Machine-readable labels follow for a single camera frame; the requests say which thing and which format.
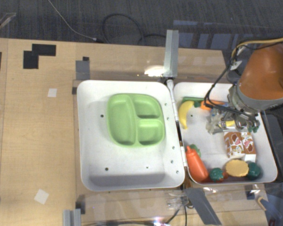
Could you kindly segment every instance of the dark floor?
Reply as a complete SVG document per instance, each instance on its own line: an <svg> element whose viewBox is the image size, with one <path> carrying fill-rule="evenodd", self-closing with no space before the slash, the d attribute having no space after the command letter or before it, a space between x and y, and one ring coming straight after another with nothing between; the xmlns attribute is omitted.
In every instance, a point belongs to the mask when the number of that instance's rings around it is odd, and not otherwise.
<svg viewBox="0 0 283 226"><path fill-rule="evenodd" d="M240 38L283 35L283 0L51 1L70 26L86 36L103 40L104 17L122 13L139 23L143 35L178 29L180 47L222 49L226 61ZM10 23L10 38L93 42L72 32L47 0L0 0L0 18L7 12L17 14ZM135 45L140 38L136 24L124 16L107 20L105 32L116 44ZM145 44L164 46L165 39L146 37ZM283 132L283 108L270 113Z"/></svg>

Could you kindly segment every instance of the divided green plate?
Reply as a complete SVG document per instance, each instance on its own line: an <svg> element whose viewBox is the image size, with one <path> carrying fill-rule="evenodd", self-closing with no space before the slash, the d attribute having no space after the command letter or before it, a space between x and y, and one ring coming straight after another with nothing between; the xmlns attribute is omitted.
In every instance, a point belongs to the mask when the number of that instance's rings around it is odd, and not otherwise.
<svg viewBox="0 0 283 226"><path fill-rule="evenodd" d="M142 94L116 94L109 98L107 124L117 145L157 145L165 138L165 123L159 102Z"/></svg>

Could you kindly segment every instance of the tan oval toy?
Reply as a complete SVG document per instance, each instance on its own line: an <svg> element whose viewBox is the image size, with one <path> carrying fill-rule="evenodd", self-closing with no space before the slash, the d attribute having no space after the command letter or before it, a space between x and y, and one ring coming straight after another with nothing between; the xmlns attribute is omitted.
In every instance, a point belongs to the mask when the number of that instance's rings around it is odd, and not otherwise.
<svg viewBox="0 0 283 226"><path fill-rule="evenodd" d="M231 160L225 165L226 172L232 177L244 177L249 172L248 164L241 160Z"/></svg>

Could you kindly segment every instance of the toy banana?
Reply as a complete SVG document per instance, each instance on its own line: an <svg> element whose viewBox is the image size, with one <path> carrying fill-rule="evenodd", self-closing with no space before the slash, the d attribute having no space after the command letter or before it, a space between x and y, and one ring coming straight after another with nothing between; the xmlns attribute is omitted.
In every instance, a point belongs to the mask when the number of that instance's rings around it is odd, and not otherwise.
<svg viewBox="0 0 283 226"><path fill-rule="evenodd" d="M188 100L183 102L178 110L179 122L182 124L184 129L187 129L187 113L194 105L194 101Z"/></svg>

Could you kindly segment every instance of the white square paper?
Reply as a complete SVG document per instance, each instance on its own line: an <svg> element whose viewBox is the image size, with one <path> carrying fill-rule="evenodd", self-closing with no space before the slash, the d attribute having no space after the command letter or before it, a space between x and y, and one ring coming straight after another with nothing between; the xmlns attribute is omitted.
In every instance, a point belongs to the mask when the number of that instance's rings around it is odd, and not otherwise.
<svg viewBox="0 0 283 226"><path fill-rule="evenodd" d="M48 196L49 194L47 192L43 191L42 189L39 189L34 199L41 204L45 204Z"/></svg>
<svg viewBox="0 0 283 226"><path fill-rule="evenodd" d="M57 97L58 89L49 89L47 97Z"/></svg>

